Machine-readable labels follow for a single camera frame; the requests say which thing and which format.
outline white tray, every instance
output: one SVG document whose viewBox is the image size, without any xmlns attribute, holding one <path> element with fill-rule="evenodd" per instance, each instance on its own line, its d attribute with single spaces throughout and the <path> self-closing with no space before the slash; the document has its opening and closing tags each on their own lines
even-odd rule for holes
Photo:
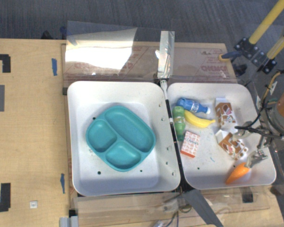
<svg viewBox="0 0 284 227">
<path fill-rule="evenodd" d="M 163 91 L 147 82 L 78 81 L 68 88 L 73 185 L 84 196 L 167 192 L 180 183 L 180 172 Z M 133 170 L 119 172 L 88 147 L 88 126 L 104 110 L 123 105 L 150 126 L 153 151 Z"/>
<path fill-rule="evenodd" d="M 226 98 L 234 110 L 238 125 L 246 121 L 253 121 L 257 112 L 249 91 L 239 84 L 214 84 L 214 83 L 174 83 L 168 87 L 168 98 L 170 107 L 173 109 L 179 98 L 185 97 L 195 99 L 205 106 L 211 108 L 209 115 L 198 116 L 208 119 L 216 119 L 206 129 L 199 129 L 186 125 L 186 130 L 200 135 L 199 147 L 195 158 L 181 154 L 184 175 L 187 182 L 194 188 L 216 189 L 228 187 L 242 187 L 253 185 L 269 185 L 275 181 L 276 171 L 269 149 L 263 149 L 268 159 L 254 165 L 252 169 L 241 179 L 226 185 L 225 181 L 233 171 L 234 166 L 246 161 L 246 157 L 234 161 L 221 147 L 218 146 L 215 133 L 218 131 L 218 120 L 215 115 L 215 99 Z M 260 135 L 251 134 L 243 139 L 248 147 L 248 153 L 257 149 Z"/>
</svg>

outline red and white box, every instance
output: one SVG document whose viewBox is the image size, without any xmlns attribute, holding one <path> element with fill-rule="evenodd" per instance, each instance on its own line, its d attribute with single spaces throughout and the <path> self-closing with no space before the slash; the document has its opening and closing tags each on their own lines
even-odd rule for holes
<svg viewBox="0 0 284 227">
<path fill-rule="evenodd" d="M 183 155 L 194 158 L 199 146 L 200 136 L 192 132 L 186 131 L 184 141 L 181 148 Z"/>
</svg>

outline wooden board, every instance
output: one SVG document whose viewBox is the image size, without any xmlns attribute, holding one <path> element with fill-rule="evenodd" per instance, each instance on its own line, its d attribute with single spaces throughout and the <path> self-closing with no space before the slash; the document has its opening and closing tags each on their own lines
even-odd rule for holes
<svg viewBox="0 0 284 227">
<path fill-rule="evenodd" d="M 0 226 L 58 226 L 59 217 L 68 216 L 64 42 L 0 39 L 0 53 L 11 57 L 11 73 L 2 73 L 0 61 L 0 85 L 5 85 L 5 111 L 0 112 L 0 184 L 11 183 L 11 208 L 0 213 Z M 57 60 L 57 76 L 52 58 Z M 30 209 L 29 202 L 35 200 L 38 208 Z"/>
</svg>

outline wooden table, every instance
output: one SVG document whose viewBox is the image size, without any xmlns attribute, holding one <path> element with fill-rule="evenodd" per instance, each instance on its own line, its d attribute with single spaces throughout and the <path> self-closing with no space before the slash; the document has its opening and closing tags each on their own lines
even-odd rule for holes
<svg viewBox="0 0 284 227">
<path fill-rule="evenodd" d="M 0 85 L 5 85 L 5 107 L 0 112 L 0 184 L 11 184 L 11 206 L 0 212 L 0 226 L 58 226 L 59 218 L 68 216 L 70 189 L 61 52 L 65 43 L 0 39 L 0 54 L 11 57 L 11 73 L 2 73 L 0 61 Z M 57 60 L 56 76 L 52 59 Z M 263 192 L 267 194 L 268 209 L 220 213 L 218 217 L 225 226 L 284 226 L 276 198 L 267 190 L 268 187 Z M 30 208 L 30 201 L 37 201 L 37 208 Z M 199 225 L 204 225 L 200 217 L 180 220 L 180 226 Z"/>
</svg>

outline orange carrot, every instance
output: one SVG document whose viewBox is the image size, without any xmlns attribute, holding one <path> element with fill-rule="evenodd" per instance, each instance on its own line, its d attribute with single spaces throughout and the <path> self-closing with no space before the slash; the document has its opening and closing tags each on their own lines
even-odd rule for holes
<svg viewBox="0 0 284 227">
<path fill-rule="evenodd" d="M 239 179 L 240 177 L 244 176 L 247 172 L 249 172 L 250 168 L 245 167 L 246 162 L 242 162 L 238 165 L 231 175 L 226 180 L 226 184 L 231 184 L 233 181 Z"/>
</svg>

